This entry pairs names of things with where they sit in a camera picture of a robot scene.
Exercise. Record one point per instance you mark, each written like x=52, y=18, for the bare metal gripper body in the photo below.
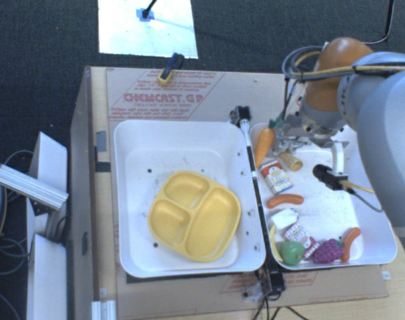
x=305, y=130

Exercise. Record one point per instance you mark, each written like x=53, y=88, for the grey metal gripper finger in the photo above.
x=278, y=145
x=292, y=147

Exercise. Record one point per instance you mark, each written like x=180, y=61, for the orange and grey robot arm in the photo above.
x=385, y=118

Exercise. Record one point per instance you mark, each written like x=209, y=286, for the orange carrot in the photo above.
x=264, y=147

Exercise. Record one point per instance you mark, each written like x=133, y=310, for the tan ice cream cone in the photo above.
x=292, y=162

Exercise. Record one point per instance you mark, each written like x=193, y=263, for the red and white carton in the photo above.
x=276, y=177

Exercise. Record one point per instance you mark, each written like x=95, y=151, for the thin black and white rod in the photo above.
x=255, y=182

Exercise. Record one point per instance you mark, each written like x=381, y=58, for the orange sausage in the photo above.
x=285, y=201
x=349, y=243

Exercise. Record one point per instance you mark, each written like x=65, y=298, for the small white carton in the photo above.
x=285, y=218

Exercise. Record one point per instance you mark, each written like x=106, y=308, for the white plastic tray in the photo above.
x=175, y=145
x=325, y=212

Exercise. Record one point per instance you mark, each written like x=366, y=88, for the red and white packet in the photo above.
x=299, y=235

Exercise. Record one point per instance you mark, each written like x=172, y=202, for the yellow banana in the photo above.
x=274, y=245

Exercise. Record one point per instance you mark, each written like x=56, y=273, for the yellow divided plate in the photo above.
x=205, y=218

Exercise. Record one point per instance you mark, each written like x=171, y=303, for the green pepper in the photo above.
x=291, y=253

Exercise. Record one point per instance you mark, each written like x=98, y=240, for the purple grapes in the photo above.
x=328, y=251

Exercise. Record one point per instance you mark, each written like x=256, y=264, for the brown cardboard board red print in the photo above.
x=189, y=295

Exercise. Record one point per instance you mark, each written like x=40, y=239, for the black cylinder on white bracket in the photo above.
x=329, y=177

